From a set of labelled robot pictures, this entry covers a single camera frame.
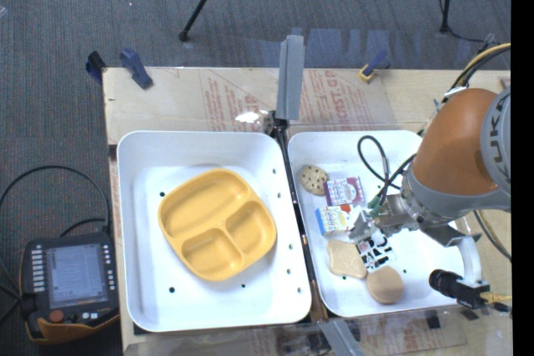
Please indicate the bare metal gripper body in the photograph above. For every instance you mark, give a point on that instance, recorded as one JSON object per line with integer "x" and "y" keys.
{"x": 396, "y": 214}

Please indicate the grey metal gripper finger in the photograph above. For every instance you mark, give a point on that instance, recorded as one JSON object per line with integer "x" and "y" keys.
{"x": 358, "y": 229}
{"x": 372, "y": 230}

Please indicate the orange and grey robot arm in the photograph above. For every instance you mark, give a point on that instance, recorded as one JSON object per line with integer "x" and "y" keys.
{"x": 450, "y": 146}

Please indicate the yellow and white carton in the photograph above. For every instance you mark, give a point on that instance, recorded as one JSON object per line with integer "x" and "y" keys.
{"x": 334, "y": 220}

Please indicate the tan bread slice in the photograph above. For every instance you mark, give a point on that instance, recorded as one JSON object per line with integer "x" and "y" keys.
{"x": 344, "y": 259}

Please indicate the purple and white carton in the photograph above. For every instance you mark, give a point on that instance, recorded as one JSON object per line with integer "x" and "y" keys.
{"x": 344, "y": 192}

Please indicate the white plastic tray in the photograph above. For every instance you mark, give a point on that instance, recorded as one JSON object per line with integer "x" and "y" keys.
{"x": 142, "y": 229}
{"x": 421, "y": 262}

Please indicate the tan chocolate chip biscuit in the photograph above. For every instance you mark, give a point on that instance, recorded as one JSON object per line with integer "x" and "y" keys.
{"x": 313, "y": 179}

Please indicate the yellow divided plate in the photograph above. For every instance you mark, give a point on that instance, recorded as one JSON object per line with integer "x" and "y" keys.
{"x": 217, "y": 221}

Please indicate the brown cardboard board red print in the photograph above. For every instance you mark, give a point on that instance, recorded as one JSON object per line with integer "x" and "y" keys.
{"x": 175, "y": 104}

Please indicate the black cylinder on white bracket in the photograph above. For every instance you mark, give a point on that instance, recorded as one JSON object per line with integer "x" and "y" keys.
{"x": 452, "y": 283}

